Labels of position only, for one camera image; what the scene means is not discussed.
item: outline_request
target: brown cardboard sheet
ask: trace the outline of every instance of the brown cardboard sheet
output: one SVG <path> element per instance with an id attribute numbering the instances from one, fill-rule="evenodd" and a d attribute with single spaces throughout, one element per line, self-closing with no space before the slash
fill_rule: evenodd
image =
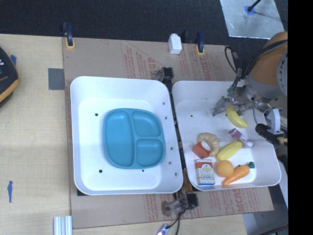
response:
<path id="1" fill-rule="evenodd" d="M 225 56 L 225 46 L 204 45 L 197 55 L 194 44 L 182 44 L 180 55 L 169 53 L 168 44 L 75 38 L 67 49 L 63 39 L 67 140 L 69 154 L 71 215 L 74 229 L 174 220 L 163 215 L 161 203 L 172 194 L 87 196 L 78 194 L 73 178 L 73 150 L 69 87 L 78 76 L 154 79 L 162 67 L 172 67 L 173 84 L 180 80 L 233 81 L 235 74 Z M 199 206 L 181 217 L 198 218 L 247 212 L 272 211 L 268 187 L 197 192 Z"/>

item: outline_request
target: yellow corn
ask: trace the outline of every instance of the yellow corn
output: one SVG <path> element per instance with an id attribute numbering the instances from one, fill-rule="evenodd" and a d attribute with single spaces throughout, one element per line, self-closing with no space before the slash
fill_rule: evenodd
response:
<path id="1" fill-rule="evenodd" d="M 237 151 L 243 147 L 243 143 L 240 141 L 234 141 L 226 145 L 222 150 L 216 155 L 217 160 L 226 160 L 233 156 Z"/>

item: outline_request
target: wooden table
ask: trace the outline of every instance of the wooden table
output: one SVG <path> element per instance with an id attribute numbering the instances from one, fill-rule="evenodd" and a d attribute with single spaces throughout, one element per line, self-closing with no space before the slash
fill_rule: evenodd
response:
<path id="1" fill-rule="evenodd" d="M 17 57 L 21 82 L 0 108 L 0 234 L 52 235 L 71 215 L 64 90 L 49 90 L 48 68 L 63 69 L 62 38 L 0 34 Z M 12 202 L 8 185 L 12 181 Z M 73 230 L 74 235 L 154 235 L 163 222 Z M 168 235 L 175 234 L 176 227 Z M 180 235 L 246 235 L 241 214 L 184 219 Z"/>

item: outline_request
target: blue divided dish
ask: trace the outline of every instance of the blue divided dish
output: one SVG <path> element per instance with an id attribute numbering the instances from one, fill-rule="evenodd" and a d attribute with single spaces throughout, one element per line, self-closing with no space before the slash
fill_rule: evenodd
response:
<path id="1" fill-rule="evenodd" d="M 161 163 L 165 156 L 159 119 L 139 109 L 109 111 L 104 118 L 103 144 L 107 158 L 119 168 L 150 168 Z"/>

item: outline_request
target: toy banana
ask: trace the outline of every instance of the toy banana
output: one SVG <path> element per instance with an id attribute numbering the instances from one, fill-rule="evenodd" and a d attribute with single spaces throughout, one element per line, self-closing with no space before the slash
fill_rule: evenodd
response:
<path id="1" fill-rule="evenodd" d="M 230 104 L 226 109 L 229 120 L 239 128 L 247 128 L 248 124 L 236 112 L 234 105 Z"/>

